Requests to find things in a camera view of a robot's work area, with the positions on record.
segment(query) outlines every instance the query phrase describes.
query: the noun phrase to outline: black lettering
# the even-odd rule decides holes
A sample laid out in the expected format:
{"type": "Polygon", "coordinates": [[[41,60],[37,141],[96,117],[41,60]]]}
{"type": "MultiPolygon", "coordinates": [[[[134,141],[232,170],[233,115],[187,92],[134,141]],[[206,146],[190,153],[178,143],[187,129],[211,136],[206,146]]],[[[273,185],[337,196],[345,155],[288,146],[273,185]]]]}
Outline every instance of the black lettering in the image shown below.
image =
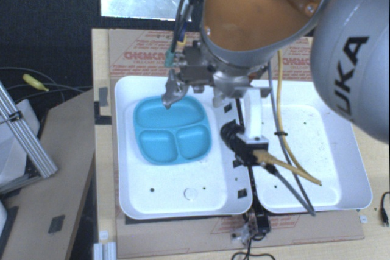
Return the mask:
{"type": "Polygon", "coordinates": [[[348,56],[350,61],[353,63],[353,65],[356,65],[358,63],[358,58],[356,55],[359,52],[360,46],[362,44],[367,43],[369,37],[349,37],[345,46],[344,46],[344,53],[348,56]],[[351,49],[351,45],[355,44],[356,46],[354,49],[351,49]]]}
{"type": "Polygon", "coordinates": [[[344,107],[341,107],[340,105],[336,105],[337,106],[337,108],[339,109],[339,110],[341,110],[341,111],[343,111],[345,114],[347,114],[347,115],[349,115],[349,116],[351,116],[352,114],[351,114],[351,107],[350,107],[350,105],[349,105],[349,100],[348,100],[348,98],[345,96],[345,95],[343,95],[342,93],[340,93],[339,91],[337,91],[337,90],[335,90],[335,95],[337,95],[340,99],[342,99],[344,102],[345,102],[345,108],[344,107]]]}
{"type": "Polygon", "coordinates": [[[335,80],[335,84],[336,86],[339,86],[341,89],[347,91],[349,93],[350,91],[350,88],[346,85],[346,81],[348,79],[351,79],[352,76],[353,76],[353,72],[354,72],[354,69],[352,69],[351,71],[349,71],[348,73],[343,73],[342,72],[342,67],[341,67],[341,63],[339,61],[339,63],[337,64],[337,71],[339,73],[339,76],[340,76],[340,80],[335,80]]]}

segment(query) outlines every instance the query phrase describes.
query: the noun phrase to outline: teal connector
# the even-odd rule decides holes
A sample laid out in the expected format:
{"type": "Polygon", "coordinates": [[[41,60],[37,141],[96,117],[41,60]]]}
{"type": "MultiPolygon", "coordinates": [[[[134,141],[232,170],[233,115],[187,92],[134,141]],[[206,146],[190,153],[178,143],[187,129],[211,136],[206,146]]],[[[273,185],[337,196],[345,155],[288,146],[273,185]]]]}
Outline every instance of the teal connector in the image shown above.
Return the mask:
{"type": "Polygon", "coordinates": [[[175,58],[175,53],[173,53],[170,49],[168,49],[165,52],[165,63],[164,63],[164,66],[166,68],[173,67],[173,60],[174,60],[174,58],[175,58]]]}

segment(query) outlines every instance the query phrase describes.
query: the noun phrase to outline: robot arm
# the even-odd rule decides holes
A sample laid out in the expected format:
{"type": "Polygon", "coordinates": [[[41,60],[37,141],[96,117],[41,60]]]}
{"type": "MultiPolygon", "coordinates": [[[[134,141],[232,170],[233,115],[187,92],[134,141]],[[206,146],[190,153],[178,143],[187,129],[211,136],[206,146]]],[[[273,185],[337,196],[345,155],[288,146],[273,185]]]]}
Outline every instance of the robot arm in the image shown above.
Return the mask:
{"type": "Polygon", "coordinates": [[[163,103],[189,86],[214,87],[214,105],[243,97],[249,75],[317,26],[314,84],[336,112],[389,142],[389,0],[204,0],[201,39],[176,54],[163,103]]]}

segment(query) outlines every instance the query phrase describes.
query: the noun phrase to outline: blue divided plate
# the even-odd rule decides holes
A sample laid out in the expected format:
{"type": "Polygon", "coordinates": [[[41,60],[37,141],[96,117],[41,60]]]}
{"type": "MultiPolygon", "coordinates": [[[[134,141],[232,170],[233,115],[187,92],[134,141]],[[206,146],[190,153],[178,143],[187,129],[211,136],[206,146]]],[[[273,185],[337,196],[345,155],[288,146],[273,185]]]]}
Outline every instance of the blue divided plate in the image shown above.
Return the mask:
{"type": "Polygon", "coordinates": [[[159,96],[143,99],[134,109],[133,123],[141,154],[151,163],[187,163],[210,151],[207,115],[193,97],[184,97],[168,110],[159,96]]]}

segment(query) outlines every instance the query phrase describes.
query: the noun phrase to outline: yellow cable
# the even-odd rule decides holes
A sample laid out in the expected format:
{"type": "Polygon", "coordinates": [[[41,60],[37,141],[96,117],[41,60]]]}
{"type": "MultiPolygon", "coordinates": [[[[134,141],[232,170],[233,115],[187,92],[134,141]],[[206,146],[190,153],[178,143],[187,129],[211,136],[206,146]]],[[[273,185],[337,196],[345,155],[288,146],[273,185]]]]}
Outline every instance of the yellow cable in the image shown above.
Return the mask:
{"type": "MultiPolygon", "coordinates": [[[[278,73],[278,88],[277,88],[277,93],[276,93],[276,113],[277,113],[279,129],[281,132],[284,131],[283,130],[283,123],[282,123],[282,112],[280,109],[280,99],[281,99],[281,93],[282,93],[282,78],[283,78],[283,60],[282,60],[282,58],[283,58],[282,50],[279,50],[278,51],[278,71],[279,71],[279,73],[278,73]]],[[[288,145],[288,142],[286,140],[286,136],[282,135],[282,140],[283,140],[285,148],[286,148],[292,162],[297,166],[297,168],[319,182],[316,184],[321,185],[321,182],[318,179],[314,178],[312,175],[310,175],[297,161],[290,146],[288,145]]]]}
{"type": "Polygon", "coordinates": [[[291,172],[300,175],[302,178],[305,178],[310,182],[321,185],[320,180],[312,177],[310,174],[308,174],[305,171],[295,168],[292,165],[285,163],[284,161],[278,160],[275,156],[271,155],[266,150],[254,150],[253,155],[255,155],[259,163],[274,164],[274,165],[284,167],[287,170],[290,170],[291,172]]]}

